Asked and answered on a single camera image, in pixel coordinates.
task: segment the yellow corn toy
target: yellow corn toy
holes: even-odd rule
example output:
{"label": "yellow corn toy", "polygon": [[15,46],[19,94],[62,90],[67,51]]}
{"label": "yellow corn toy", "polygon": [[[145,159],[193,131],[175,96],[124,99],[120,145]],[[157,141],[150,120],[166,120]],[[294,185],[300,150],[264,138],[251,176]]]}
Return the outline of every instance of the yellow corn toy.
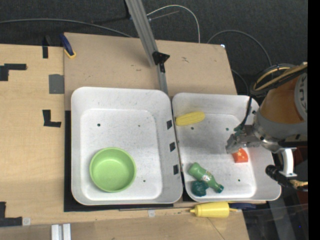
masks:
{"label": "yellow corn toy", "polygon": [[195,111],[178,116],[175,119],[177,126],[187,126],[195,123],[199,123],[205,119],[206,115],[202,111]]}

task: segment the gray tape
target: gray tape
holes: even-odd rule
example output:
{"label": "gray tape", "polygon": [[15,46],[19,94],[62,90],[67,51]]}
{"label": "gray tape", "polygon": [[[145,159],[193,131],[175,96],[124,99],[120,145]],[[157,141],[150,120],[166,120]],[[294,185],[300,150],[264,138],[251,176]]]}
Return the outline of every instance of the gray tape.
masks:
{"label": "gray tape", "polygon": [[60,74],[49,75],[49,94],[65,93],[65,77]]}

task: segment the green bottle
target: green bottle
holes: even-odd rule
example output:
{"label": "green bottle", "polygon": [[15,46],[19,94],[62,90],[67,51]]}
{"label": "green bottle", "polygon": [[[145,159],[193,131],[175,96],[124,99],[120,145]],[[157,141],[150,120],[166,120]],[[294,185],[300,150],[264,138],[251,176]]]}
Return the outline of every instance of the green bottle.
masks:
{"label": "green bottle", "polygon": [[210,188],[213,188],[217,193],[221,193],[224,190],[224,186],[218,184],[215,177],[206,169],[203,169],[197,162],[193,163],[188,170],[188,173],[195,177],[198,181],[203,181],[208,184]]}

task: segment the green plate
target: green plate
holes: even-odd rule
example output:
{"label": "green plate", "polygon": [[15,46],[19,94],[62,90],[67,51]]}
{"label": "green plate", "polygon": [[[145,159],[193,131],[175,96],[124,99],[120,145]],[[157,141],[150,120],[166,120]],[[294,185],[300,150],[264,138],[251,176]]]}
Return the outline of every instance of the green plate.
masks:
{"label": "green plate", "polygon": [[134,182],[137,168],[135,161],[126,151],[107,147],[92,157],[89,171],[98,188],[106,192],[120,192]]}

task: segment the orange block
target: orange block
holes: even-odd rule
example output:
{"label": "orange block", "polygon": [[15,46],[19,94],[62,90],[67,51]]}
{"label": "orange block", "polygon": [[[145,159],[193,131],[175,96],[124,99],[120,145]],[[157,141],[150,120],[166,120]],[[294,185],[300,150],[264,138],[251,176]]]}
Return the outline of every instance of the orange block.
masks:
{"label": "orange block", "polygon": [[247,163],[249,160],[248,154],[243,148],[239,148],[237,152],[232,153],[232,156],[236,163]]}

